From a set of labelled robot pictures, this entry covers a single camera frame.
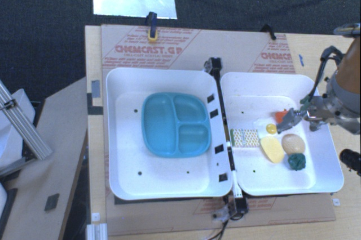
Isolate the brown cardboard board red print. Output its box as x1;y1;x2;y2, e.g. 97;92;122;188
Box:
100;24;337;237

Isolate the orange carrot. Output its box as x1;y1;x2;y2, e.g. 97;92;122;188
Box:
274;109;289;123

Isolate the patterned flat packet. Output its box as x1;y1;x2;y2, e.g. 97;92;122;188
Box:
230;128;260;148

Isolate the black block with thin wires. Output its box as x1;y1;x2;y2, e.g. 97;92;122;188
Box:
225;195;249;220
204;57;222;75

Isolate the white plastic tray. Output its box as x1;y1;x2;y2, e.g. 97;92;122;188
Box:
105;66;235;201
219;72;345;197

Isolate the blue divided plate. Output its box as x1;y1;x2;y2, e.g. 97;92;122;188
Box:
140;91;212;158

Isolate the green broccoli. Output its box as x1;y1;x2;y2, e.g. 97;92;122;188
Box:
287;153;307;171

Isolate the thin black and white rod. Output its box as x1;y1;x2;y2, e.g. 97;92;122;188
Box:
212;69;243;201

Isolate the yellow oval slice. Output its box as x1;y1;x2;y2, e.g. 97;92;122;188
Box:
259;136;285;165

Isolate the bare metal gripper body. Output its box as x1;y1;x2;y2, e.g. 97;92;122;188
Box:
302;95;361;135

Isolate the beige bread roll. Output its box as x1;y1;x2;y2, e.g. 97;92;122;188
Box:
281;133;306;155

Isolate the white and yellow fried egg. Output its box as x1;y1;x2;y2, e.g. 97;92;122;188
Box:
253;117;279;136

